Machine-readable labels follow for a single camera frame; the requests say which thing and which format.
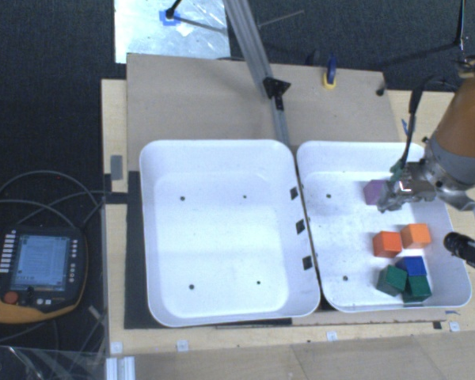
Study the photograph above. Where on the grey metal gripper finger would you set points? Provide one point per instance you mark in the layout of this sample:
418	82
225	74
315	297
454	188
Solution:
386	200

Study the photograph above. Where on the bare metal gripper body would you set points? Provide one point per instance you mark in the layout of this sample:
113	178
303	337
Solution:
417	186

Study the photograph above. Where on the purple cube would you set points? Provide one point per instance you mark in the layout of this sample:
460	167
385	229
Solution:
373	192

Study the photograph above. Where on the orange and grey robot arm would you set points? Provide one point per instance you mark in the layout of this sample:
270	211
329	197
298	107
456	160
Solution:
465	125

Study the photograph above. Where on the orange cube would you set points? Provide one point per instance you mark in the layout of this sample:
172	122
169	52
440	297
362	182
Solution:
416	236
387	244

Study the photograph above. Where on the white plastic tray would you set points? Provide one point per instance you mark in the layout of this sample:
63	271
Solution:
340	228
221	236

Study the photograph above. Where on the blue cube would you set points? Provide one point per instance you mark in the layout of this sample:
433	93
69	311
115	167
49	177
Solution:
413	266

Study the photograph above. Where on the green cube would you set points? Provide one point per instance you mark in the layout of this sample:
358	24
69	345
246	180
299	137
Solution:
419	289
392	280

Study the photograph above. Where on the brown cardboard board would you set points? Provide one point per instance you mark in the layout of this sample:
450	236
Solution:
206	101

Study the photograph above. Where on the black cylinder on white bracket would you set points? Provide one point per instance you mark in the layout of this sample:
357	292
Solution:
465	248

